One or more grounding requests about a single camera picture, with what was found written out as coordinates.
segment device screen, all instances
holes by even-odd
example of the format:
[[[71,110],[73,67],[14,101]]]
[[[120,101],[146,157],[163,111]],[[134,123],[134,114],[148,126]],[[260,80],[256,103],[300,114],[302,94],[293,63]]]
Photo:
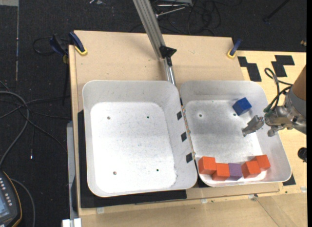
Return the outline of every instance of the device screen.
[[[0,218],[4,217],[7,214],[9,214],[9,212],[5,205],[5,201],[3,200],[2,195],[0,194]]]

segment red block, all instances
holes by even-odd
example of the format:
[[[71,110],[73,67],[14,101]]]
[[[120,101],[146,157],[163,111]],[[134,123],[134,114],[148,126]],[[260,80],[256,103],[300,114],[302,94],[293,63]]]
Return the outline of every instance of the red block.
[[[255,156],[253,160],[258,162],[261,171],[265,171],[271,167],[271,164],[267,155]]]
[[[242,172],[244,178],[254,178],[261,173],[257,161],[247,161],[242,165]]]
[[[229,164],[216,163],[216,171],[213,174],[213,180],[225,181],[230,176]]]
[[[198,161],[198,171],[200,174],[212,175],[216,171],[215,158],[202,157]]]

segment cube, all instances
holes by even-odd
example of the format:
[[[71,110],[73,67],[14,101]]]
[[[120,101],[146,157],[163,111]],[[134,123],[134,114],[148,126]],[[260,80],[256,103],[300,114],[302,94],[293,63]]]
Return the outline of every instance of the cube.
[[[200,174],[212,175],[216,171],[215,158],[202,157],[198,161],[198,171]]]
[[[246,98],[242,98],[235,102],[235,104],[232,106],[234,111],[238,116],[248,112],[252,105],[249,103],[249,101]]]
[[[240,164],[229,163],[230,177],[228,180],[237,181],[243,176],[242,167]]]
[[[212,175],[212,179],[215,181],[225,181],[230,176],[229,164],[216,163],[216,171]]]
[[[246,161],[242,165],[242,172],[244,178],[255,178],[261,173],[261,170],[257,161]]]
[[[261,171],[266,171],[267,169],[271,167],[271,164],[267,155],[255,156],[252,160],[255,160],[258,162]]]

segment grey metal plate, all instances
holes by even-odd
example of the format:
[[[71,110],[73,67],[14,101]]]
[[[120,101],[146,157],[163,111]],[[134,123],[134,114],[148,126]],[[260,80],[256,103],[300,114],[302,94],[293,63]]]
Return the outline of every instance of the grey metal plate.
[[[162,81],[92,81],[83,88],[87,173],[100,197],[187,189],[197,178],[177,88]]]
[[[263,116],[268,105],[263,89],[250,81],[191,81],[181,87],[181,97],[196,161],[202,156],[215,157],[218,163],[239,163],[255,155],[267,154],[271,168],[256,178],[238,181],[214,181],[210,175],[200,178],[209,186],[286,181],[291,168],[279,135],[268,137],[267,125],[247,135],[242,129],[254,115]],[[233,104],[246,97],[252,108],[237,116]]]

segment dark carpet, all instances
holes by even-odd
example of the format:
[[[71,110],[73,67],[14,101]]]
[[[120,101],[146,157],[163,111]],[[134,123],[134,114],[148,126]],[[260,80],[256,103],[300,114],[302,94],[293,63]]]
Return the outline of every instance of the dark carpet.
[[[58,33],[67,37],[72,30],[144,32],[132,0],[19,0],[19,65],[16,81],[16,7],[0,5],[0,80],[26,101],[62,96],[66,65],[59,55],[41,56],[34,52],[35,39]],[[270,20],[268,16],[284,0],[198,0],[195,7],[162,16],[166,34],[232,37],[243,40],[240,49],[305,52],[300,42],[307,37],[307,0],[290,0]],[[158,7],[160,13],[172,7]],[[41,42],[50,50],[48,42]],[[0,97],[0,156],[21,130],[25,119],[10,96]],[[70,99],[30,104],[35,112],[70,118]],[[31,121],[53,135],[66,147],[68,120],[31,115]],[[59,227],[69,218],[67,154],[60,143],[30,124],[3,164],[7,174],[31,192],[37,210],[36,226]],[[34,158],[30,159],[31,149]],[[22,207],[21,227],[31,226],[32,209],[27,194],[17,186]]]

